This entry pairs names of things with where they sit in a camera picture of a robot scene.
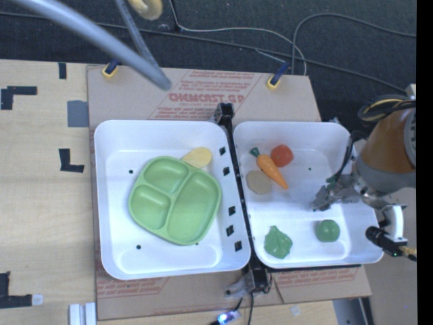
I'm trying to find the thin black rod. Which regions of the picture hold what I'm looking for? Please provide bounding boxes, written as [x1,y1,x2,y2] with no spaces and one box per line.
[224,122,262,272]

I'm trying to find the black block with thin wires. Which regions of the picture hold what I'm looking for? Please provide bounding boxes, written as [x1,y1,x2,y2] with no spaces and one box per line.
[248,267,272,293]
[215,102,235,126]

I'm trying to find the black cylinder on white bracket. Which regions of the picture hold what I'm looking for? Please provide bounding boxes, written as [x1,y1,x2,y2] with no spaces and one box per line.
[365,204,409,257]

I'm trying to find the yellow oval biscuit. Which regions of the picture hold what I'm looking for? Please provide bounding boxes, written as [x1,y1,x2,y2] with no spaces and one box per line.
[181,146,214,169]

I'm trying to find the beige round biscuit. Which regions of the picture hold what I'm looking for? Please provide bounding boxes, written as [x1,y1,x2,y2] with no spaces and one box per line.
[246,170,273,196]

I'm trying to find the white plastic tray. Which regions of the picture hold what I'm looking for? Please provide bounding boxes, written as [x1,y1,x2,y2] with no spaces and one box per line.
[233,121,385,269]
[93,119,252,281]

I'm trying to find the green divided plate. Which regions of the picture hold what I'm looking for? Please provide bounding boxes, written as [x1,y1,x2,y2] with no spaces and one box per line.
[127,155,223,246]

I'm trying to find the brown cardboard board red print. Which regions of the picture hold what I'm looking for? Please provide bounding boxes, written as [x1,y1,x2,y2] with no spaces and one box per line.
[86,64,373,321]

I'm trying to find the orange carrot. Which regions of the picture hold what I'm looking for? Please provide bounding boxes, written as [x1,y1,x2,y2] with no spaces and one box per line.
[249,147,290,190]

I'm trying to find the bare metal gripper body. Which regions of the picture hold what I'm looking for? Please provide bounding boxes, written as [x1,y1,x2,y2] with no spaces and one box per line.
[332,173,390,211]

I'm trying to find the green apple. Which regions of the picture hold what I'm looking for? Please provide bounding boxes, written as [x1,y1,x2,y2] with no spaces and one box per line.
[315,219,341,243]

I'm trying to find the red tomato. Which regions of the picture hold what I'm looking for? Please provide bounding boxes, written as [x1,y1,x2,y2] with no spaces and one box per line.
[270,144,295,168]

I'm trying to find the green lettuce leaf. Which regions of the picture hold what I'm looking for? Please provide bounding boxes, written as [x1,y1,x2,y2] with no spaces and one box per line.
[263,225,294,260]

